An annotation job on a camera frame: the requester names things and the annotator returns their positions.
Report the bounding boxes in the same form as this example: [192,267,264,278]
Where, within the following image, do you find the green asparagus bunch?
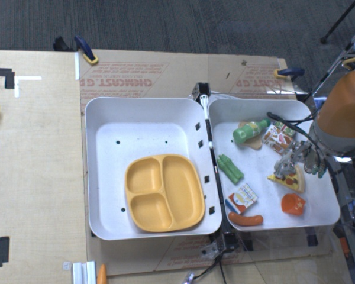
[216,154,245,186]

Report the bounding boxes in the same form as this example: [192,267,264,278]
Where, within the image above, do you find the tan bread slice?
[238,121,264,151]

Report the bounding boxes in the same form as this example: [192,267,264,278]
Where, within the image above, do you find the white and orange carton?
[224,182,259,216]

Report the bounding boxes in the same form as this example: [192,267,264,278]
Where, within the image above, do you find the yellow divided plate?
[124,153,206,234]

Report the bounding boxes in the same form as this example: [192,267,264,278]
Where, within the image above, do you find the green and white carton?
[273,121,298,138]

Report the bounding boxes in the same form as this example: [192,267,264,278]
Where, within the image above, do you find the orange carrot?
[96,263,108,284]

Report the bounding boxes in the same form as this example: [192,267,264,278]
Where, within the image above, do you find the orange sausage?
[227,211,264,227]

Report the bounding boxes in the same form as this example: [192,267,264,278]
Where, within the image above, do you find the colourful printed packet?
[261,124,295,157]

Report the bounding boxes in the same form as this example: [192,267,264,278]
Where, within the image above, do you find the brown cardboard board red print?
[78,49,334,276]

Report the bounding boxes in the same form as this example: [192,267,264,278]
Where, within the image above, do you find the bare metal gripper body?
[288,141,313,163]

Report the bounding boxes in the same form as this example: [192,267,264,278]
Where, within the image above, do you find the white plastic tray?
[84,96,224,241]
[208,98,341,233]

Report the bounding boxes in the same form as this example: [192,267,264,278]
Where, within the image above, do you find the black block with thin wires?
[200,232,245,260]
[191,82,211,101]

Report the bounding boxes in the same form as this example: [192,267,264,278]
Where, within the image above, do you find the yellow pizza slice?
[267,164,306,194]

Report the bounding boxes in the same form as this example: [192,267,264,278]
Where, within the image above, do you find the green plastic bottle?
[232,118,272,145]

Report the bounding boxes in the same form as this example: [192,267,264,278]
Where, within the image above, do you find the orange cup with star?
[280,193,307,217]

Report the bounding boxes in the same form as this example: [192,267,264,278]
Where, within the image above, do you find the thin black and white rod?
[199,94,226,234]

